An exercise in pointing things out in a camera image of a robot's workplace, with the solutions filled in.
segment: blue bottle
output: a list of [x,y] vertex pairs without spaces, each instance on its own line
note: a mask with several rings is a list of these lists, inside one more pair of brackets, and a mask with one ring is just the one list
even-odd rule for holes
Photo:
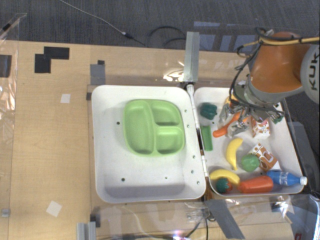
[[269,170],[266,175],[268,175],[274,184],[279,184],[282,186],[291,186],[294,184],[307,185],[307,177],[297,177],[290,172],[281,170]]

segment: white tray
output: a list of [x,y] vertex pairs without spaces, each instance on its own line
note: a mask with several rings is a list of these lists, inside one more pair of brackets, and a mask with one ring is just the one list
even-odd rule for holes
[[[214,117],[211,123],[211,132],[218,129],[218,121],[220,111],[229,96],[228,88],[213,88],[213,87],[202,87],[196,90],[194,94],[195,105],[197,108],[202,103],[213,103],[217,106],[217,115]],[[237,171],[233,171],[231,165],[227,162],[225,155],[228,143],[231,138],[226,136],[214,138],[212,137],[213,151],[205,151],[205,159],[207,170],[209,173],[216,169],[227,169],[235,172],[239,175],[240,179],[247,180],[260,176],[265,173],[260,169],[256,169],[254,172],[246,172],[241,168],[241,157],[246,155],[258,142],[261,143],[268,151],[270,151],[279,161],[281,169],[286,172],[290,172],[296,176],[302,176],[302,171],[299,165],[297,154],[294,148],[293,141],[290,136],[288,125],[285,119],[277,124],[270,122],[270,137],[267,139],[253,139],[251,125],[245,132],[237,134],[235,137],[242,138],[243,143],[238,149],[237,155]],[[270,196],[270,195],[286,195],[286,194],[297,194],[303,190],[302,185],[296,184],[293,186],[280,186],[275,185],[273,190],[269,193],[259,194],[259,196]],[[257,194],[242,194],[234,187],[230,193],[219,194],[215,190],[215,183],[211,182],[211,188],[223,197],[248,197],[256,196]]]
[[[185,146],[177,154],[148,157],[126,146],[123,111],[132,100],[174,103],[180,110]],[[92,93],[96,191],[108,203],[187,200],[206,190],[200,148],[188,94],[177,87],[102,85]]]

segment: white bottle cap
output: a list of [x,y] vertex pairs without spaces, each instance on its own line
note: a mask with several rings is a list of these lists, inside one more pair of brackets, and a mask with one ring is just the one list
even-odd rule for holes
[[305,186],[305,185],[307,185],[307,183],[308,183],[308,178],[302,176],[302,177],[300,178],[300,184]]

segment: wooden table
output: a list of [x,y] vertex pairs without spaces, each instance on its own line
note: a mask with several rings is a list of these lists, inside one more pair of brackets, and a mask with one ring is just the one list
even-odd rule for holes
[[[68,60],[52,59],[51,73],[35,73],[35,54],[43,54],[44,46],[70,48],[70,56]],[[107,84],[176,86],[177,82],[165,80],[164,75],[183,70],[184,54],[183,50],[20,42],[8,239],[74,240],[77,223],[89,222],[94,209],[92,195],[96,195],[92,194],[95,183],[90,177],[86,100],[90,64],[105,62]],[[235,75],[233,68],[242,61],[235,54],[200,52],[199,86],[228,87]],[[63,94],[70,95],[69,103],[61,103]],[[46,212],[51,201],[61,205],[57,216]],[[157,206],[158,211],[163,211],[157,211],[159,221],[172,218],[174,211],[168,207],[179,210],[179,204],[169,205]],[[123,232],[133,228],[140,231],[137,218],[148,217],[144,208],[145,204],[139,204],[135,206],[135,215],[127,212],[131,223],[122,221]],[[119,207],[105,204],[105,209],[110,218],[118,216]],[[266,224],[260,219],[250,226],[257,219],[254,212],[250,216],[245,218],[249,222],[241,226],[247,237],[253,238],[253,231],[264,230],[270,235],[268,239],[292,238],[290,225],[281,217],[275,220],[277,224]],[[148,232],[157,229],[152,225],[143,228]],[[197,234],[196,239],[205,239],[204,229],[194,237]],[[225,239],[216,222],[210,225],[210,235]]]

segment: bottle label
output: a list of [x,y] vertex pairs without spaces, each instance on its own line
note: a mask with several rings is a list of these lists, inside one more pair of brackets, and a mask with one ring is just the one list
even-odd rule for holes
[[279,184],[283,186],[288,186],[288,174],[289,172],[282,171],[279,176]]

